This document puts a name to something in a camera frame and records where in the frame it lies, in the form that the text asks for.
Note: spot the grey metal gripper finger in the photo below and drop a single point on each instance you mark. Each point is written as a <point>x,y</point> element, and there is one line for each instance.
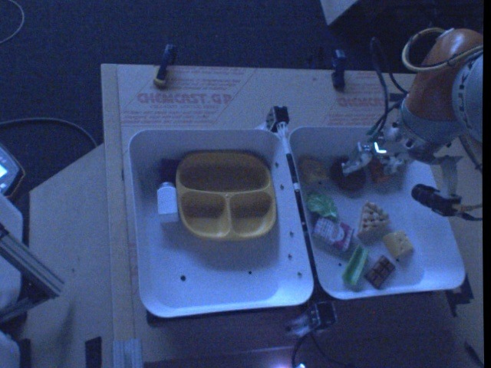
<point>356,161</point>
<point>392,164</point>

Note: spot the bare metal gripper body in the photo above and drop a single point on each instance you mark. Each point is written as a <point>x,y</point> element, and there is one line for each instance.
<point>406,144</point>

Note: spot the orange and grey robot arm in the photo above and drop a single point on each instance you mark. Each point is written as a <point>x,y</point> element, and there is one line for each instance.
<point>433,86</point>

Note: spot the dark brown toy doughnut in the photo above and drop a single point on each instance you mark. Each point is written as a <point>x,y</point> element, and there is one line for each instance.
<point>349,182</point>

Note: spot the yellow toy bread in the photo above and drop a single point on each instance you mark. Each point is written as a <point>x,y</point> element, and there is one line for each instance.
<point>312,170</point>

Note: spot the green toy lettuce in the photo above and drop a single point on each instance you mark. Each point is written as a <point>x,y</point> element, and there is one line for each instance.
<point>321,204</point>

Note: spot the thin black and white rod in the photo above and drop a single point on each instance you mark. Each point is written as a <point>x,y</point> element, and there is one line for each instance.
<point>303,221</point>

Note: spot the yellow toy cheese wedge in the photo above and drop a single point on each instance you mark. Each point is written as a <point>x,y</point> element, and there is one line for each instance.
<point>398,244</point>

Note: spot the white plastic tray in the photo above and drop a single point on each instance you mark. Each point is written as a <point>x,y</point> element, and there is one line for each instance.
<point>215,278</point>
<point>429,244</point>

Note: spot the green toy pea pod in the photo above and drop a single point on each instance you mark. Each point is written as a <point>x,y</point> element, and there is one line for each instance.
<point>355,267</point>

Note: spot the brown toy chocolate bar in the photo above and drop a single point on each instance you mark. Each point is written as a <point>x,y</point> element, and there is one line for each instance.
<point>379,271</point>

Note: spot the yellow divided plate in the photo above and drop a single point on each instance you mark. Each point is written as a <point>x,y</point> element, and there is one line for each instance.
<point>224,175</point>

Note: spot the white plastic bottle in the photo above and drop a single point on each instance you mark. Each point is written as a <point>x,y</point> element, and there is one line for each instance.
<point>167,203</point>

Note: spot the brown cardboard board red print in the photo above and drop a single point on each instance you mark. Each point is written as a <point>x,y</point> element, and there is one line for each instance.
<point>115,205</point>

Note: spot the black cylinder on white bracket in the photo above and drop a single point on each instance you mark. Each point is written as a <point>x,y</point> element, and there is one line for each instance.
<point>433,199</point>

